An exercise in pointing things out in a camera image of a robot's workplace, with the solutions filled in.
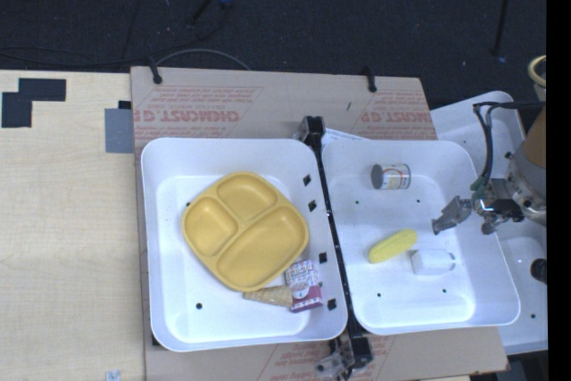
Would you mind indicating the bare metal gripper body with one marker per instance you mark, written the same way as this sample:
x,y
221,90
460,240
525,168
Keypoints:
x,y
506,206

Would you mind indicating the small white and orange can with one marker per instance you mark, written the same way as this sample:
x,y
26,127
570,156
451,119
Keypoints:
x,y
394,176

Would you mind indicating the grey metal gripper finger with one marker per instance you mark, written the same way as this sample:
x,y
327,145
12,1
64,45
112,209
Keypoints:
x,y
488,226
451,213

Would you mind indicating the black cylinder on white bracket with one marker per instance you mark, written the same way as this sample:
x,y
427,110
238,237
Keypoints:
x,y
540,270

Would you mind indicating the brown cardboard board red print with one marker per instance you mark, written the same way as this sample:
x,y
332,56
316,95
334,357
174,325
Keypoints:
x,y
267,107

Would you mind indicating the white plastic tray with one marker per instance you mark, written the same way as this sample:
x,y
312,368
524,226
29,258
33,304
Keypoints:
x,y
178,317
401,303
526,303

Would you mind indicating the yellow corn cob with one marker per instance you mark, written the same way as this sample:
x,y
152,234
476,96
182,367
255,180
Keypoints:
x,y
392,246

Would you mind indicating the tan ice cream cone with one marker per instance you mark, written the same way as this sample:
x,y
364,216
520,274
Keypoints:
x,y
270,295

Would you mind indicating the white paper sheet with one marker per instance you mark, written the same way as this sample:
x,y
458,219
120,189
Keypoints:
x,y
345,135

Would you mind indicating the pink and red carton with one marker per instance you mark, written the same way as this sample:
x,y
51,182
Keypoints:
x,y
304,285

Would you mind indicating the thin black rod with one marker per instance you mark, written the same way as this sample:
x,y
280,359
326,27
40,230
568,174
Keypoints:
x,y
332,227

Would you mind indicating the yellow divided plate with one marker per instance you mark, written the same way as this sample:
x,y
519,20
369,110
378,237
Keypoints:
x,y
245,232

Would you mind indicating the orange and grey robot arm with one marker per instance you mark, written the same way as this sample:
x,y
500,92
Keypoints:
x,y
535,143

